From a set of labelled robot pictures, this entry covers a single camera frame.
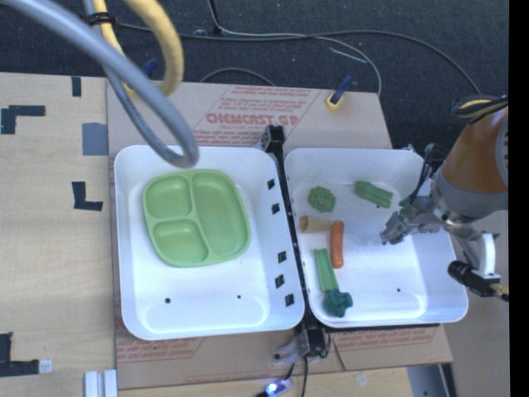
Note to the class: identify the green grapes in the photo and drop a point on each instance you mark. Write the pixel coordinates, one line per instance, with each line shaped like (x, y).
(321, 199)

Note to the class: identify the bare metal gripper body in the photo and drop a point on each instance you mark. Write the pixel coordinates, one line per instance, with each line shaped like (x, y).
(425, 215)

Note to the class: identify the green asparagus bunch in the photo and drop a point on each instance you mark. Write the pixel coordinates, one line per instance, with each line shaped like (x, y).
(374, 194)

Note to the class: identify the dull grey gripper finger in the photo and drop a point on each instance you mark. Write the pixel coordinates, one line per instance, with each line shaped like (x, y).
(403, 231)
(387, 233)

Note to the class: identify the dark green broccoli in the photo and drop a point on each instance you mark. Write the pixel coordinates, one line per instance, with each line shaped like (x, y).
(338, 303)

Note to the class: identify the green divided plate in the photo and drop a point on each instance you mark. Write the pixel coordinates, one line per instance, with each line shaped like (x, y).
(215, 209)

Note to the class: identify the light green celery stick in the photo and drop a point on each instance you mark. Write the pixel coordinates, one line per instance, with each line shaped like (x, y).
(325, 269)

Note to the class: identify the brown cardboard board red print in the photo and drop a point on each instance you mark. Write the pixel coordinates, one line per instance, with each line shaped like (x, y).
(355, 114)

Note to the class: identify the white plastic tray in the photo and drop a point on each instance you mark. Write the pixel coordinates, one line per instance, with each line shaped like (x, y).
(384, 271)
(206, 296)

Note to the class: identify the tan ice cream cone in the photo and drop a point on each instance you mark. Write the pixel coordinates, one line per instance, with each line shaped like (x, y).
(313, 224)

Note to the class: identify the orange sausage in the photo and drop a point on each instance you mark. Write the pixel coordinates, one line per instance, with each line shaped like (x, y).
(337, 244)

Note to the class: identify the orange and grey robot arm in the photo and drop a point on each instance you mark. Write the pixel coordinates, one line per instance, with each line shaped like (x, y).
(475, 159)

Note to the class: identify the black cylinder on white bracket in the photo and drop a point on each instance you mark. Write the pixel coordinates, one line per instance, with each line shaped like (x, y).
(475, 275)

